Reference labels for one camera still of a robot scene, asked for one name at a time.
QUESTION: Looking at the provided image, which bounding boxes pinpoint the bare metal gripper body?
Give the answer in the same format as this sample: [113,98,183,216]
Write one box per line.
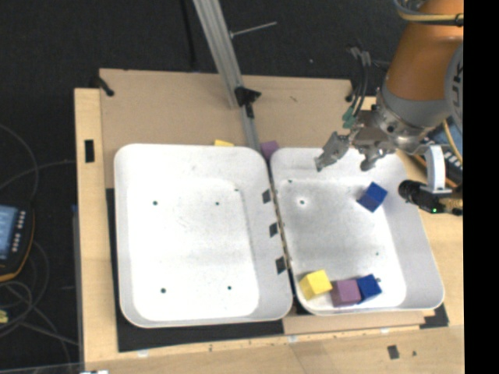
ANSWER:
[349,106,429,153]

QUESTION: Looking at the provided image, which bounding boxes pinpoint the blue cube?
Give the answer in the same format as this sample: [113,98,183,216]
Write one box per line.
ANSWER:
[356,273,384,303]
[356,182,389,213]

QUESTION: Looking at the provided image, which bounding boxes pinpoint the purple cube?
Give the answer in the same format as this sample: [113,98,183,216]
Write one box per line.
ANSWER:
[260,139,281,161]
[330,278,363,309]

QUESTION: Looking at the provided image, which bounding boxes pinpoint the white plastic tray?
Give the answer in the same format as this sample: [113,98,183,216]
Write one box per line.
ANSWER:
[269,146,446,316]
[113,143,295,329]

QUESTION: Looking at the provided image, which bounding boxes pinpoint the brown cardboard board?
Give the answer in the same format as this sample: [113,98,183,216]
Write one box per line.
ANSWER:
[98,67,436,335]

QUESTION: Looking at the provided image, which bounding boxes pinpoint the black cylinder on white bracket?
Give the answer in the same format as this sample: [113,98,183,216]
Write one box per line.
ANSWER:
[398,144,463,216]

